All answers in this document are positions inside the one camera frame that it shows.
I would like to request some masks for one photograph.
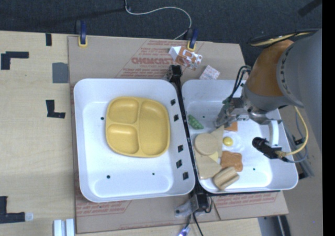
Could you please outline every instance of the white cable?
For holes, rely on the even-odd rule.
[[[131,15],[134,15],[134,16],[147,15],[147,14],[151,14],[151,13],[154,13],[154,12],[156,12],[156,11],[164,10],[164,9],[176,9],[176,10],[182,11],[186,16],[188,16],[188,18],[189,18],[189,26],[188,26],[188,29],[190,29],[191,26],[192,26],[192,19],[191,19],[191,16],[189,15],[189,13],[186,12],[184,9],[179,8],[179,7],[165,6],[165,7],[157,8],[157,9],[155,9],[155,10],[148,11],[148,12],[144,12],[144,13],[133,13],[133,12],[131,12],[131,11],[128,10],[127,0],[125,0],[125,9],[126,9],[126,12],[127,12],[127,13],[129,13],[129,14],[131,14]],[[177,36],[176,38],[174,38],[174,40],[176,40],[176,39],[178,39],[179,37],[183,36],[185,33],[187,33],[187,30],[185,30],[182,34],[180,34],[179,36]]]

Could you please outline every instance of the green object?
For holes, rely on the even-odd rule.
[[[192,126],[194,129],[203,129],[203,125],[191,114],[188,115],[188,123],[190,126]]]

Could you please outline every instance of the yellow plate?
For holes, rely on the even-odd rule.
[[[170,145],[167,109],[159,102],[141,97],[118,97],[106,114],[106,139],[120,154],[157,157]]]

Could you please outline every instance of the white tray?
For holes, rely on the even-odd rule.
[[[154,99],[167,108],[171,136],[163,155],[135,158],[109,148],[102,118],[109,102],[119,96]],[[184,195],[194,188],[195,176],[177,93],[169,82],[84,79],[75,85],[74,108],[80,189],[88,200],[98,203]]]
[[[235,81],[228,80],[190,80],[182,87],[186,115],[191,114],[204,126],[202,130],[195,130],[189,126],[189,132],[194,142],[199,133],[215,130],[214,121],[222,108],[222,101],[232,92]],[[241,88],[234,97],[239,97]],[[280,119],[279,111],[273,111],[269,118]],[[283,124],[280,123],[275,141],[283,151],[290,151]],[[296,166],[279,159],[270,160],[263,153],[252,146],[255,137],[272,138],[271,126],[260,126],[253,120],[239,121],[238,131],[225,131],[224,136],[234,140],[232,147],[222,144],[223,150],[239,152],[242,154],[243,171],[238,172],[240,179],[226,188],[224,193],[241,192],[268,192],[294,188],[298,182]],[[212,179],[200,180],[202,187],[211,193],[222,193],[213,183]]]

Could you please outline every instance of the blue and yellow clamp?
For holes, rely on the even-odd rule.
[[[81,48],[87,47],[87,36],[86,36],[86,23],[82,20],[78,20],[76,23],[76,29],[78,36],[78,45]]]
[[[191,39],[187,42],[187,49],[191,52],[194,52],[195,51],[195,47],[196,47],[196,41],[197,41],[197,38],[198,38],[198,29],[195,28],[193,30],[193,33],[192,33],[192,37]]]

